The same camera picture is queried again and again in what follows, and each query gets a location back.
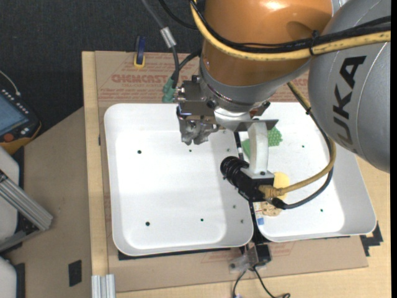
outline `wooden table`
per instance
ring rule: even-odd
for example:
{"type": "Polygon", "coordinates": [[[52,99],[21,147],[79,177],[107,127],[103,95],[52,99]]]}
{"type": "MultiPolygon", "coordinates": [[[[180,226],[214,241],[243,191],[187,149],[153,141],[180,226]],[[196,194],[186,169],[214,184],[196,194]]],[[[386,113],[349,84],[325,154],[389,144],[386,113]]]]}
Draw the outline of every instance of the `wooden table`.
{"type": "MultiPolygon", "coordinates": [[[[92,274],[103,276],[109,273],[109,264],[102,193],[102,165],[100,147],[98,146],[99,116],[94,52],[83,52],[82,61],[92,274]]],[[[289,292],[293,298],[391,297],[390,175],[375,169],[362,160],[359,160],[359,166],[369,191],[384,241],[381,246],[370,248],[369,267],[267,278],[264,282],[273,295],[289,292]]],[[[124,292],[117,294],[117,297],[229,298],[231,297],[232,287],[232,282],[222,282],[150,291],[124,292]]],[[[241,281],[238,286],[238,292],[244,298],[267,297],[258,280],[241,281]]]]}

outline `small blue object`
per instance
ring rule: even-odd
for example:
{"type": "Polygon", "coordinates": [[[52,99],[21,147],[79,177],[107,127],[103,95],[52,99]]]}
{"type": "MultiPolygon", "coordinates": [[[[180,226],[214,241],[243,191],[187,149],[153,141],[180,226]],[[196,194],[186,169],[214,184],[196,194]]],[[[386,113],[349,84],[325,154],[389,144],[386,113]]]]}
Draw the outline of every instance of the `small blue object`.
{"type": "Polygon", "coordinates": [[[145,52],[145,42],[146,38],[145,37],[140,37],[138,36],[136,40],[136,64],[137,65],[142,65],[144,61],[144,56],[143,53],[145,52]]]}

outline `dark floor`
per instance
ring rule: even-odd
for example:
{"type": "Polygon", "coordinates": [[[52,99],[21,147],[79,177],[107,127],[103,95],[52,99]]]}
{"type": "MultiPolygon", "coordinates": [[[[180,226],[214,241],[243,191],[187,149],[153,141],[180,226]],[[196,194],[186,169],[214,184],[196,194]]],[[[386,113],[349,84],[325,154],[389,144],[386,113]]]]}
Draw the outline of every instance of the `dark floor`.
{"type": "MultiPolygon", "coordinates": [[[[171,28],[178,52],[200,47],[196,31],[176,24],[157,0],[148,1],[171,28]]],[[[192,21],[187,0],[166,2],[192,21]]],[[[42,132],[83,105],[81,52],[133,50],[138,35],[146,36],[147,51],[168,52],[139,0],[0,0],[0,70],[35,109],[42,132]]]]}

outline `yellow object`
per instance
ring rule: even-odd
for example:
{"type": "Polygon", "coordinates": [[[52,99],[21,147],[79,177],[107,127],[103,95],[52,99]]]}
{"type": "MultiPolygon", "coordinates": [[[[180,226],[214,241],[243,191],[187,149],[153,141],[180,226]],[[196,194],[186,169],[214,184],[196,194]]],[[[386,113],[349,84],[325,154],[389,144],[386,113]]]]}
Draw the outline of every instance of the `yellow object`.
{"type": "Polygon", "coordinates": [[[41,128],[41,124],[31,137],[19,138],[11,142],[1,142],[0,147],[3,147],[5,151],[8,152],[8,154],[13,155],[20,147],[25,146],[29,142],[31,142],[37,136],[38,132],[40,131],[40,128],[41,128]]]}
{"type": "MultiPolygon", "coordinates": [[[[290,185],[290,178],[284,172],[274,173],[273,187],[281,189],[290,185]]],[[[284,200],[286,195],[280,196],[279,199],[284,200]]]]}
{"type": "Polygon", "coordinates": [[[138,63],[136,62],[137,57],[138,57],[138,54],[135,53],[135,56],[134,56],[134,66],[135,66],[136,68],[143,68],[143,67],[145,66],[145,56],[143,55],[142,64],[138,64],[138,63]]]}

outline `black cable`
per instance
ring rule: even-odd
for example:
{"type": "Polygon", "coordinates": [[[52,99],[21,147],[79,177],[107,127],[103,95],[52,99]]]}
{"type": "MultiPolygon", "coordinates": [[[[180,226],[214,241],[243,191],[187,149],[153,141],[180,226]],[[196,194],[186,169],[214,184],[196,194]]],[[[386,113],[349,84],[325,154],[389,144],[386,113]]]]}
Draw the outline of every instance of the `black cable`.
{"type": "Polygon", "coordinates": [[[181,70],[189,61],[193,60],[195,57],[200,56],[202,49],[199,48],[198,50],[192,52],[191,54],[187,55],[183,61],[179,64],[179,69],[181,70]]]}
{"type": "Polygon", "coordinates": [[[179,63],[179,69],[178,69],[178,71],[175,70],[175,71],[173,72],[173,74],[171,75],[172,80],[173,80],[174,82],[177,81],[177,80],[179,79],[179,72],[181,71],[181,69],[182,69],[186,64],[188,64],[189,61],[193,60],[195,57],[199,56],[200,54],[201,54],[201,48],[198,49],[197,51],[195,51],[195,52],[193,52],[193,53],[187,55],[187,56],[184,58],[184,60],[181,61],[181,62],[179,63]]]}
{"type": "Polygon", "coordinates": [[[237,284],[238,284],[238,282],[240,281],[240,279],[244,276],[244,274],[247,272],[247,270],[248,269],[246,269],[245,271],[243,271],[241,274],[240,274],[240,276],[238,276],[238,278],[237,278],[237,280],[236,280],[236,282],[235,282],[235,284],[234,284],[234,286],[233,286],[233,291],[232,291],[232,298],[235,298],[236,297],[236,288],[237,288],[237,284]]]}
{"type": "Polygon", "coordinates": [[[158,0],[160,5],[163,7],[163,9],[168,13],[168,15],[170,17],[172,17],[177,23],[179,23],[180,25],[183,25],[184,27],[187,27],[190,30],[198,30],[197,26],[195,24],[190,24],[187,23],[183,20],[181,20],[180,18],[178,18],[172,11],[171,9],[168,7],[168,5],[166,4],[166,2],[164,0],[158,0]]]}
{"type": "Polygon", "coordinates": [[[179,64],[179,59],[178,59],[178,54],[176,52],[175,47],[171,47],[172,50],[172,55],[174,55],[174,63],[175,63],[175,71],[172,74],[172,88],[175,88],[177,83],[178,83],[178,79],[179,79],[179,70],[181,68],[180,64],[179,64]]]}
{"type": "MultiPolygon", "coordinates": [[[[274,296],[267,290],[265,284],[263,283],[263,280],[262,280],[262,278],[261,278],[261,275],[259,275],[258,271],[256,270],[256,266],[252,267],[252,269],[253,269],[254,272],[256,273],[256,276],[258,277],[259,281],[261,282],[261,285],[262,285],[263,289],[265,289],[265,291],[267,292],[267,294],[268,294],[269,296],[271,296],[271,298],[276,298],[276,297],[274,297],[274,296]]],[[[291,297],[291,294],[289,294],[289,293],[288,293],[288,294],[284,294],[284,295],[282,296],[282,298],[290,298],[290,297],[291,297]]]]}
{"type": "Polygon", "coordinates": [[[150,6],[150,4],[147,2],[147,0],[141,0],[143,6],[146,8],[146,10],[150,13],[152,18],[156,21],[160,29],[163,29],[165,27],[163,21],[160,19],[160,17],[157,15],[157,13],[153,10],[153,8],[150,6]]]}
{"type": "MultiPolygon", "coordinates": [[[[197,12],[198,16],[200,17],[201,21],[204,23],[204,26],[206,29],[220,42],[224,43],[225,45],[228,45],[230,47],[233,47],[237,50],[242,50],[242,51],[247,51],[247,52],[252,52],[252,53],[279,53],[279,52],[287,52],[287,51],[293,51],[293,50],[300,50],[304,48],[308,48],[313,46],[313,39],[312,38],[306,38],[306,39],[301,39],[301,40],[296,40],[292,42],[286,42],[286,43],[275,43],[275,44],[265,44],[265,43],[252,43],[252,42],[244,42],[244,43],[236,43],[232,42],[222,36],[220,36],[217,32],[214,31],[212,27],[210,27],[209,23],[205,20],[204,16],[202,13],[199,11],[197,4],[194,2],[194,0],[189,0],[195,11],[197,12]],[[257,47],[266,47],[266,50],[263,48],[250,48],[247,47],[247,45],[255,45],[257,47]]],[[[381,19],[373,20],[370,22],[367,22],[365,24],[361,24],[358,26],[359,29],[365,27],[365,26],[372,26],[373,23],[387,23],[391,20],[391,17],[384,17],[381,19]]],[[[351,37],[351,36],[358,36],[360,34],[369,34],[369,33],[374,33],[374,32],[382,32],[384,28],[375,28],[372,31],[364,31],[364,32],[358,32],[357,27],[350,28],[341,32],[336,32],[333,34],[329,35],[324,35],[321,38],[317,39],[316,43],[322,44],[326,42],[332,42],[333,40],[337,40],[338,38],[345,38],[345,37],[351,37]],[[351,31],[356,30],[356,35],[354,35],[351,31]]]]}
{"type": "MultiPolygon", "coordinates": [[[[234,286],[233,286],[232,298],[236,298],[236,288],[237,288],[237,284],[238,284],[238,282],[240,281],[240,279],[245,275],[245,273],[247,272],[247,270],[248,270],[248,269],[244,270],[244,271],[238,276],[238,278],[237,278],[237,280],[236,280],[236,282],[235,282],[235,284],[234,284],[234,286]]],[[[263,283],[263,280],[262,280],[262,278],[261,278],[261,275],[259,275],[259,273],[258,273],[258,271],[257,271],[257,269],[256,269],[256,266],[253,266],[252,269],[249,269],[249,270],[252,270],[252,271],[254,271],[254,272],[256,273],[256,276],[258,277],[259,281],[261,282],[261,285],[262,285],[263,289],[266,291],[266,293],[267,293],[271,298],[276,298],[275,296],[273,296],[273,295],[269,292],[269,290],[267,290],[265,284],[263,283]]],[[[291,294],[289,294],[289,293],[284,294],[284,295],[282,296],[282,298],[290,298],[290,297],[291,297],[291,294]]]]}
{"type": "MultiPolygon", "coordinates": [[[[150,13],[150,15],[152,16],[152,18],[156,21],[156,23],[158,24],[158,26],[160,27],[160,31],[162,31],[163,29],[167,28],[163,21],[161,20],[161,18],[157,15],[157,13],[153,10],[153,8],[149,5],[149,3],[147,2],[147,0],[141,0],[143,6],[146,8],[146,10],[150,13]]],[[[172,82],[172,87],[175,88],[176,84],[178,83],[178,79],[179,79],[179,59],[178,59],[178,54],[176,52],[175,49],[175,45],[170,46],[169,47],[172,51],[172,55],[174,57],[174,63],[175,63],[175,71],[172,74],[173,77],[173,82],[172,82]]]]}
{"type": "MultiPolygon", "coordinates": [[[[307,107],[305,105],[305,103],[301,101],[299,96],[295,93],[295,91],[291,87],[290,87],[290,89],[291,89],[291,92],[293,93],[293,95],[295,96],[295,98],[297,99],[297,101],[302,105],[302,107],[306,110],[306,113],[311,117],[313,122],[316,124],[318,130],[320,131],[321,135],[324,138],[324,141],[326,142],[326,145],[328,148],[328,153],[331,156],[331,142],[330,142],[328,136],[326,135],[326,133],[324,132],[324,130],[319,125],[316,118],[314,117],[313,113],[311,112],[311,108],[307,107]]],[[[299,207],[303,204],[308,203],[309,201],[313,200],[315,197],[318,197],[328,187],[329,183],[332,180],[333,172],[334,172],[334,168],[332,167],[332,169],[328,173],[327,178],[326,178],[325,182],[323,183],[323,185],[316,192],[310,194],[308,197],[306,197],[296,203],[292,203],[292,204],[287,204],[283,200],[279,199],[278,197],[275,197],[272,199],[272,204],[279,209],[288,210],[288,209],[294,209],[296,207],[299,207]]]]}

